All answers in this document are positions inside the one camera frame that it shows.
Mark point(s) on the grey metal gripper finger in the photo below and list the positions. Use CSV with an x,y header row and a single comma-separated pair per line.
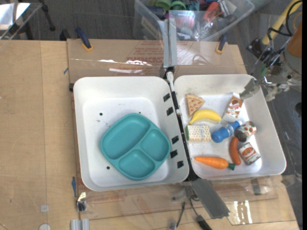
x,y
250,89
271,94

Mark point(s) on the brown cardboard board red print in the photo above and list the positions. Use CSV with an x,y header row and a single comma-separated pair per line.
x,y
108,56

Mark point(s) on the white plastic tray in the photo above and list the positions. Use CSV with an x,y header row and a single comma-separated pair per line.
x,y
96,92
263,133

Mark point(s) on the large clear plastic bin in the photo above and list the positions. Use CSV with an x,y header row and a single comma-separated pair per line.
x,y
192,15

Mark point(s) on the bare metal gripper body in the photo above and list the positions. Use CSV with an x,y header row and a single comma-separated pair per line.
x,y
287,80

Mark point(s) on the blue plastic bottle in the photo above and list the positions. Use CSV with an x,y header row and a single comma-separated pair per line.
x,y
220,134

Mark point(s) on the thin black and white rod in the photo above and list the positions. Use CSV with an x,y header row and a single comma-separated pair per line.
x,y
177,109

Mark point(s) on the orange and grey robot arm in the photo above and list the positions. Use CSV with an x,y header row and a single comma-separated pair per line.
x,y
296,42

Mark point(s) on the red and white can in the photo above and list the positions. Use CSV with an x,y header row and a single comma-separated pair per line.
x,y
249,153

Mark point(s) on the toy pizza slice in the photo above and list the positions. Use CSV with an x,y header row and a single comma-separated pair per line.
x,y
193,103

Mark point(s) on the white and brown carton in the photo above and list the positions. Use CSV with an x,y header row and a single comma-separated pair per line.
x,y
233,109

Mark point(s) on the orange carrot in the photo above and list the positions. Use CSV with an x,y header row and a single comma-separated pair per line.
x,y
212,162

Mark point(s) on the orange-brown sausage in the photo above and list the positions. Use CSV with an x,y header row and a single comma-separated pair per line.
x,y
235,151

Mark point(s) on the teal divided plate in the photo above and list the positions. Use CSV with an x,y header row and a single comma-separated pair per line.
x,y
127,138

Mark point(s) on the white can with red fruit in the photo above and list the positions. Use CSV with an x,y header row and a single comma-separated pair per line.
x,y
248,129

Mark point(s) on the yellow banana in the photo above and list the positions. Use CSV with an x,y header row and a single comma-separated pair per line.
x,y
206,116

